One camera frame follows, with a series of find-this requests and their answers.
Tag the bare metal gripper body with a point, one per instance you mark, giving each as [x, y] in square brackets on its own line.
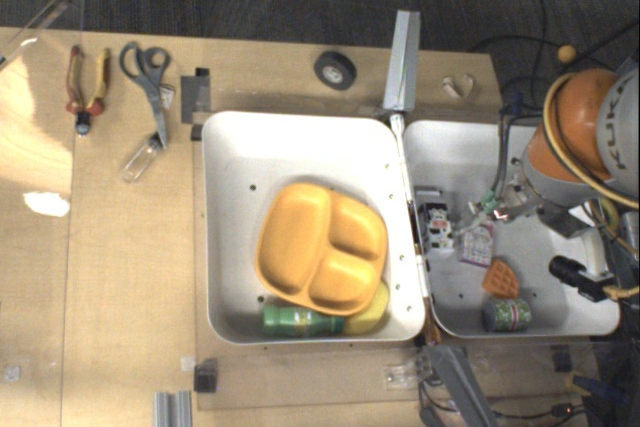
[519, 199]

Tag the white plastic tray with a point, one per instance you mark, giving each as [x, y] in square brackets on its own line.
[240, 235]
[550, 315]

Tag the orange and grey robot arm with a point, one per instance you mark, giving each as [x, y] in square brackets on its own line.
[575, 115]

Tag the green plastic bottle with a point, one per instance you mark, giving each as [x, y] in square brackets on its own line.
[295, 320]

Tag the clear plastic bottle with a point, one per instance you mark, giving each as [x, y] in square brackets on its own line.
[140, 161]

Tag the black tape roll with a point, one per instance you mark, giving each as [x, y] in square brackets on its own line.
[345, 70]

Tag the green and grey can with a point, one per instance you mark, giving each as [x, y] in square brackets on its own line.
[507, 315]

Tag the red and yellow pliers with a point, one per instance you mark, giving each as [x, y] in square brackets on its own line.
[75, 80]

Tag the grey scissors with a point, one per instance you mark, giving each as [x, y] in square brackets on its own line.
[150, 85]

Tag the orange divided plate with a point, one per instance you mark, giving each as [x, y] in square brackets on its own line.
[300, 235]

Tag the orange toy waffle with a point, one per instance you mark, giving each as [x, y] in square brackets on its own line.
[501, 279]

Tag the black cylinder on white bracket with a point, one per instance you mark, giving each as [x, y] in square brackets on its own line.
[567, 269]

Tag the cow print white carton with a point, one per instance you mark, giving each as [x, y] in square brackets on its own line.
[437, 227]

